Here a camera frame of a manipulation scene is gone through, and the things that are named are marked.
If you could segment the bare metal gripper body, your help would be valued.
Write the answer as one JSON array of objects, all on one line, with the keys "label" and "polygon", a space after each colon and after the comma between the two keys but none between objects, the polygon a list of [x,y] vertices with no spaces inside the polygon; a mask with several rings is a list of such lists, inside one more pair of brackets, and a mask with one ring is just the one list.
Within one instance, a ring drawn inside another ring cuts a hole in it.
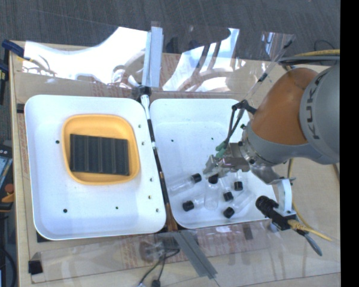
[{"label": "bare metal gripper body", "polygon": [[238,143],[228,143],[228,146],[218,161],[220,169],[229,172],[248,172],[250,170],[249,162],[241,153],[241,146]]}]

